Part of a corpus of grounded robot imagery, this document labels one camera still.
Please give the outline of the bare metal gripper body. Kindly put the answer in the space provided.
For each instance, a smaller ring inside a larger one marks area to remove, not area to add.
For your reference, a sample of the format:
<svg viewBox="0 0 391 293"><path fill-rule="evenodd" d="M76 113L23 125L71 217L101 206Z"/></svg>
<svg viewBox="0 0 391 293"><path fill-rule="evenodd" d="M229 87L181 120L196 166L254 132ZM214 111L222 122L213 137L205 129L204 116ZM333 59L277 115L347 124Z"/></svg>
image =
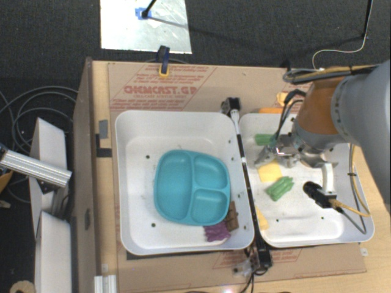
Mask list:
<svg viewBox="0 0 391 293"><path fill-rule="evenodd" d="M321 168L325 164L336 167L338 162L327 161L325 154L304 143L296 134L288 133L278 136L271 145L277 161L283 156L297 156L298 164L310 168Z"/></svg>

